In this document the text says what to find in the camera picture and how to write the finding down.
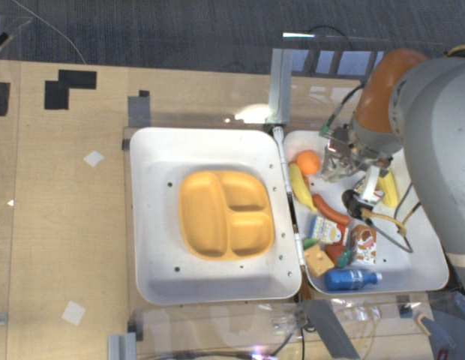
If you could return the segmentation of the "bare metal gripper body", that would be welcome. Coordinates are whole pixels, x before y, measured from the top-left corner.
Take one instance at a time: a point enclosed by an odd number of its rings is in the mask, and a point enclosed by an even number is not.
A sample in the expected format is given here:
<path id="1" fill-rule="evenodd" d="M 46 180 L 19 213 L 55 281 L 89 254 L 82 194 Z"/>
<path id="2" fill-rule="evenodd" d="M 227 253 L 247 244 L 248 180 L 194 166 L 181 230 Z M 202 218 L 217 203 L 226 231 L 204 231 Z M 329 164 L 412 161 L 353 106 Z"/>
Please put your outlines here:
<path id="1" fill-rule="evenodd" d="M 355 174 L 359 171 L 367 172 L 371 167 L 376 167 L 380 177 L 387 175 L 392 156 L 368 148 L 359 139 L 351 124 L 328 129 L 325 132 L 325 138 L 327 139 L 325 153 L 334 156 L 335 163 L 338 158 L 349 157 L 355 164 Z"/>

